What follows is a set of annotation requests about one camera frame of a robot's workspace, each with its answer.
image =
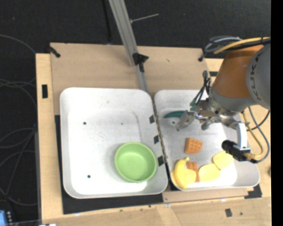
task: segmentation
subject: metal rod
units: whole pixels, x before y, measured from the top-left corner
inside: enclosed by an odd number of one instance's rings
[[[132,30],[131,22],[125,6],[124,0],[109,0],[114,19],[117,24],[119,34],[121,36],[123,45],[127,52],[129,63],[131,66],[136,67],[136,75],[139,81],[140,89],[148,92],[145,75],[140,71],[139,67],[135,65],[133,54],[138,53],[134,33]]]
[[[136,22],[136,21],[141,21],[141,20],[144,20],[144,19],[147,19],[147,18],[151,18],[151,17],[156,17],[158,16],[159,14],[156,13],[156,14],[153,14],[153,15],[149,15],[149,16],[146,16],[146,17],[140,17],[140,18],[137,18],[137,19],[130,19],[130,22],[133,23],[133,22]]]

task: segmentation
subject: black floor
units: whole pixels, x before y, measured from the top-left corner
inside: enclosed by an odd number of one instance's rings
[[[138,45],[203,48],[217,35],[271,35],[271,0],[125,2],[131,19],[159,14],[133,23]],[[121,44],[104,4],[109,26],[102,0],[0,0],[0,209],[15,221],[38,217],[34,54],[50,42]]]

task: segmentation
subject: wooden board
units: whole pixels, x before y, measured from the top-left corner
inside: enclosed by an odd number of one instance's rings
[[[232,197],[243,198],[244,196],[249,195],[246,188],[215,189],[184,193],[182,191],[171,191],[169,188],[170,187],[163,192],[163,200],[165,203],[190,202]]]
[[[269,226],[271,198],[178,205],[172,207],[182,226]]]
[[[51,43],[61,56],[51,54],[55,114],[59,96],[69,87],[138,89],[135,66],[129,65],[121,45]],[[199,62],[199,48],[138,47],[149,57],[145,77],[153,96],[162,89],[200,89],[205,61]]]

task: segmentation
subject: black cable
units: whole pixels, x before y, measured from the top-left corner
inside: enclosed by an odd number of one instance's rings
[[[5,158],[1,163],[0,163],[0,168],[8,161],[10,160],[11,158],[13,158],[14,156],[20,154],[21,152],[16,152],[16,153],[13,153],[11,155],[9,155],[7,158]],[[25,150],[24,153],[35,153],[35,151],[31,151],[31,150]]]
[[[7,86],[7,85],[9,85],[9,84],[15,85],[18,89],[21,89],[22,91],[24,91],[24,92],[28,95],[28,97],[29,97],[29,98],[31,99],[31,101],[33,102],[33,105],[34,105],[35,109],[37,109],[37,104],[36,104],[34,98],[32,97],[32,95],[31,95],[26,89],[24,89],[23,87],[18,86],[17,84],[19,84],[19,83],[21,84],[21,83],[23,83],[23,82],[21,82],[21,81],[8,82],[8,83],[5,83],[5,84],[1,84],[1,85],[0,85],[0,88],[2,88],[2,87],[4,87],[4,86]]]
[[[36,129],[33,129],[32,132],[30,133],[30,135],[28,136],[28,139],[27,139],[25,145],[23,146],[22,150],[21,150],[20,152],[18,152],[18,153],[14,153],[13,155],[11,155],[11,156],[8,157],[8,158],[10,159],[12,156],[15,156],[15,154],[20,154],[19,157],[18,157],[18,160],[17,160],[17,162],[16,162],[16,166],[15,166],[15,168],[14,168],[14,171],[13,171],[13,174],[12,174],[12,176],[11,176],[11,179],[10,179],[10,181],[9,181],[9,185],[8,185],[7,191],[4,192],[4,190],[3,190],[3,189],[1,188],[1,186],[0,186],[0,191],[1,191],[1,193],[5,196],[6,199],[10,200],[11,202],[13,202],[13,203],[15,203],[15,204],[21,205],[21,206],[35,206],[35,205],[37,205],[37,203],[21,203],[21,202],[18,202],[18,201],[16,201],[16,200],[14,200],[14,199],[11,198],[10,196],[8,196],[8,193],[9,193],[9,190],[10,190],[10,186],[11,186],[11,184],[12,184],[12,181],[13,181],[13,179],[14,179],[15,173],[16,173],[16,171],[17,171],[19,162],[20,162],[20,160],[21,160],[21,158],[22,158],[23,153],[25,152],[26,147],[29,145],[29,142],[31,141],[31,139],[33,138],[33,136],[34,136],[35,133],[36,133]]]
[[[30,47],[27,43],[25,43],[25,42],[23,42],[23,41],[21,41],[21,40],[19,40],[19,39],[16,39],[16,38],[14,38],[14,37],[11,37],[11,36],[8,36],[8,35],[4,35],[4,34],[0,34],[0,37],[1,37],[1,38],[10,39],[10,40],[16,41],[16,42],[18,42],[18,43],[21,43],[21,44],[23,44],[24,46],[26,46],[30,51],[32,51],[33,54],[36,54],[36,51],[35,51],[32,47]]]
[[[197,100],[197,98],[199,97],[198,100],[196,101],[195,105],[198,105],[199,102],[201,101],[201,98],[203,96],[204,90],[206,90],[206,92],[208,94],[209,84],[211,82],[211,78],[208,78],[208,72],[207,71],[204,71],[202,76],[203,76],[204,82],[203,82],[202,88],[200,89],[200,91],[198,92],[198,94],[195,97],[195,100]]]
[[[5,135],[5,136],[0,140],[0,143],[1,143],[2,141],[4,141],[6,138],[8,138],[10,135],[15,134],[15,133],[20,132],[20,131],[25,131],[25,130],[32,130],[32,128],[21,128],[21,129],[18,129],[18,130],[14,130],[14,131],[8,133],[7,135]],[[27,137],[25,137],[25,139],[23,139],[22,141],[17,142],[17,143],[12,144],[12,145],[0,146],[0,149],[10,149],[10,148],[16,147],[16,146],[18,146],[18,145],[21,145],[21,144],[23,144],[23,143],[28,139],[28,137],[29,137],[29,135],[28,135]]]
[[[30,86],[33,86],[33,87],[36,87],[34,84],[32,84],[32,82],[35,80],[35,78],[33,78],[32,80],[30,80],[29,82],[25,82],[25,81],[19,81],[18,83],[19,84],[22,84],[22,85],[6,85],[6,87],[11,87],[11,88],[17,88],[17,87],[23,87],[23,86],[26,86],[26,85],[30,85]],[[8,81],[6,79],[1,79],[0,78],[0,84],[6,84],[6,83],[15,83],[13,81]]]
[[[207,94],[209,94],[209,90],[211,88],[211,79],[209,80],[207,86],[206,86],[206,91],[207,91]]]
[[[34,137],[35,133],[36,133],[36,130],[34,129],[34,130],[31,132],[31,134],[30,134],[30,136],[29,136],[27,142],[25,143],[25,145],[23,146],[23,148],[22,148],[22,150],[21,150],[21,152],[20,152],[20,155],[19,155],[18,160],[17,160],[17,162],[16,162],[16,165],[15,165],[15,168],[14,168],[14,171],[13,171],[13,174],[12,174],[12,176],[11,176],[11,178],[10,178],[8,188],[7,188],[7,190],[6,190],[6,194],[5,194],[6,196],[9,194],[10,186],[11,186],[13,180],[14,180],[14,177],[15,177],[15,174],[16,174],[16,171],[17,171],[17,168],[18,168],[18,165],[19,165],[19,163],[20,163],[20,160],[21,160],[21,158],[22,158],[22,155],[23,155],[23,153],[24,153],[26,147],[29,145],[29,142],[30,142],[31,139]]]

